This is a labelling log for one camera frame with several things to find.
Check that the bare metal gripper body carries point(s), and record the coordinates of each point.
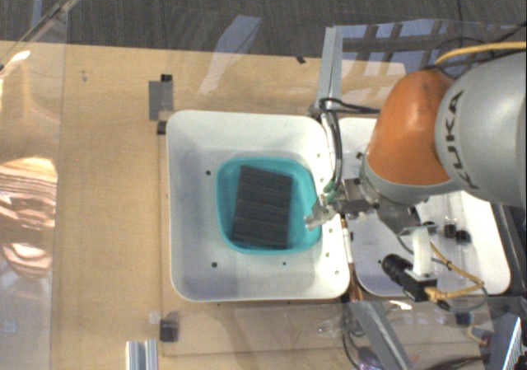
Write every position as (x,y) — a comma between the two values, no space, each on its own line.
(357,197)

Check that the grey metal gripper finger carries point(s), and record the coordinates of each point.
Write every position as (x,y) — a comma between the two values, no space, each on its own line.
(325,204)
(313,221)

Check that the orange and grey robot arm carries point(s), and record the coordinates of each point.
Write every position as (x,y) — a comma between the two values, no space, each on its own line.
(465,133)

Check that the teal plastic bowl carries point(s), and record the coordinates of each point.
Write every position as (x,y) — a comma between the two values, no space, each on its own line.
(306,195)

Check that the black ribbed rectangular block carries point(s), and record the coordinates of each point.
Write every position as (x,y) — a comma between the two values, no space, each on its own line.
(262,207)

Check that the white plastic tray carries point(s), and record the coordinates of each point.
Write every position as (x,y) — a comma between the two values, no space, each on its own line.
(473,244)
(193,212)

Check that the black cylinder on white bracket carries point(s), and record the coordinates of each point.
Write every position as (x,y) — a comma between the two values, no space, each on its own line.
(421,251)

